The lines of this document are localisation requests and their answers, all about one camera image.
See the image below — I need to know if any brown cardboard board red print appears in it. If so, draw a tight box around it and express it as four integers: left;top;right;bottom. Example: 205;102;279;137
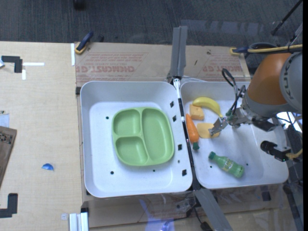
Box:
74;41;275;228

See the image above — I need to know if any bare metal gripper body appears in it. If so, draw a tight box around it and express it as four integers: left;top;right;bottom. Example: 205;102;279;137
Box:
226;106;254;129

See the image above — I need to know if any white plastic tray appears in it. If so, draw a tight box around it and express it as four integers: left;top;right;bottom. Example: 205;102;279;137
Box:
180;81;290;190
80;80;193;198

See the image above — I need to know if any orange carrot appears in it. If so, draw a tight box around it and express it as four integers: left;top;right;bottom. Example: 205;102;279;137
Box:
185;113;201;151

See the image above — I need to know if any brown paper packet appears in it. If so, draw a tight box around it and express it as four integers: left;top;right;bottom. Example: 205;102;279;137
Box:
0;126;18;188

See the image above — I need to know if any yellow cheese wedge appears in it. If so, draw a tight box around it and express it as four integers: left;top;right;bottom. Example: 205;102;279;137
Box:
189;104;205;121

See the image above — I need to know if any black cylinder on white bracket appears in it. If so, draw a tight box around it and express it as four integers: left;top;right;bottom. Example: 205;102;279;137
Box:
260;118;292;163

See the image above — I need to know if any green plastic bottle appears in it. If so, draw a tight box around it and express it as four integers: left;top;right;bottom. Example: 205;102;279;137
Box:
208;151;245;179

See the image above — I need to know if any green divided plate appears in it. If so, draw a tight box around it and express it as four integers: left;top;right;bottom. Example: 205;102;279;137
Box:
111;107;175;167

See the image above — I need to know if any flat yellow slice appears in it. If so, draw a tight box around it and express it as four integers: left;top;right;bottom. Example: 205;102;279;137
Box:
196;122;220;140

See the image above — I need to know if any yellow banana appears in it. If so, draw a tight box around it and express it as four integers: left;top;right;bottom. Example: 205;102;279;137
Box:
192;96;224;119

